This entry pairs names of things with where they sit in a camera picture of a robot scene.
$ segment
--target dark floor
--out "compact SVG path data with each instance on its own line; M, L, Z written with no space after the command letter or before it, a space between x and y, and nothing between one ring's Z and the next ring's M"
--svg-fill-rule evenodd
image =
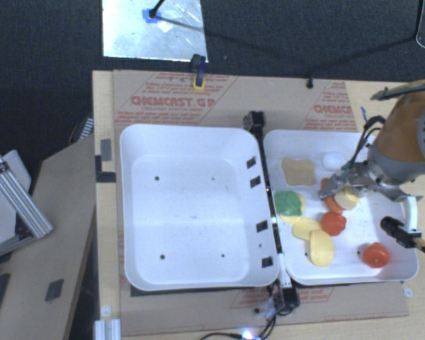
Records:
M418 1L201 0L207 72L425 79L425 50L409 40ZM32 170L67 146L95 69L187 69L105 58L101 44L101 0L0 0L0 152L18 149Z

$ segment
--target metal plate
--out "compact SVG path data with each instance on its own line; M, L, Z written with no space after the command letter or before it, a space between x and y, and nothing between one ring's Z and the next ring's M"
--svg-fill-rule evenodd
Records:
M166 0L156 19L145 11L158 0L103 0L106 57L188 62L206 52L200 0Z

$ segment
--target red tomato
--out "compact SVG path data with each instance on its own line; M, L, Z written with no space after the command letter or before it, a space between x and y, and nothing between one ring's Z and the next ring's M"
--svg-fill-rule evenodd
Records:
M346 218L337 212L327 212L321 219L322 229L330 236L339 235L346 226Z
M381 243L369 245L362 253L363 261L373 268L382 268L390 260L390 254Z
M328 181L328 178L321 180L321 189L324 189ZM329 209L331 212L336 212L338 214L342 214L343 212L343 209L340 205L337 204L333 196L328 196L326 199L324 199L324 204L326 204L327 209Z

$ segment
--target white tray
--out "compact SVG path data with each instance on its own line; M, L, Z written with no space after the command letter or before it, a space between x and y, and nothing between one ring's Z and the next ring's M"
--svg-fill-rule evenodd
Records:
M135 287L264 286L276 279L264 176L251 134L132 125L120 150L125 272ZM252 187L252 180L259 184Z
M342 156L344 164L353 155L360 136L358 133L346 132L269 132L265 137L264 147L273 193L279 190L293 190L302 194L306 200L303 217L320 221L322 213L327 211L318 197L320 181L335 172L323 167L324 155L333 152L336 156ZM362 150L357 160L363 161L366 154L367 150ZM312 160L316 184L288 185L281 167L285 158ZM403 248L383 232L380 221L386 215L403 220L402 205L374 192L361 198L360 204L353 210L344 211L347 219L346 229L339 236L332 237L334 260L327 267L314 266L305 255L308 254L308 242L294 237L291 233L292 225L278 218L285 266L290 277L305 285L400 281L414 277L419 268L415 250ZM359 258L358 251L373 242L380 242L390 253L390 262L384 268L370 268Z

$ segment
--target cardboard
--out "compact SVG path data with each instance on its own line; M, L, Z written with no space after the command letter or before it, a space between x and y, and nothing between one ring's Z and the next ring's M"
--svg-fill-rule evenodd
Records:
M143 293L132 289L123 270L123 211L119 137L127 125L157 123L240 127L249 111L264 111L265 132L357 130L342 81L207 75L206 87L192 89L192 74L113 72L115 165L123 336L255 327L266 324L254 308L268 299L265 288ZM333 322L408 315L399 283L303 288L301 306L278 324Z

